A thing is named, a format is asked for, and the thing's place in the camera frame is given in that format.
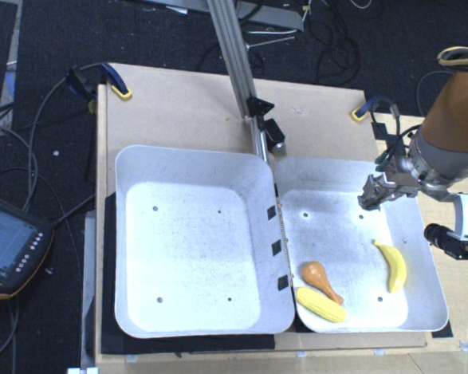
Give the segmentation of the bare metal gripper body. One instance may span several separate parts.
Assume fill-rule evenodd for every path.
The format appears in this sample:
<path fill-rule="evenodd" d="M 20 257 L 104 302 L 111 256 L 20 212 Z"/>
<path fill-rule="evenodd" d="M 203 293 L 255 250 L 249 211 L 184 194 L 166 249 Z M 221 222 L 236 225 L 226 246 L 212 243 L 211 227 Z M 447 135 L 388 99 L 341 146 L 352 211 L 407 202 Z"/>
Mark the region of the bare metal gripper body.
<path fill-rule="evenodd" d="M 361 195 L 362 201 L 388 202 L 419 192 L 439 202 L 449 198 L 452 163 L 447 158 L 419 154 L 390 157 L 383 152 L 375 159 L 375 175 L 369 175 Z"/>

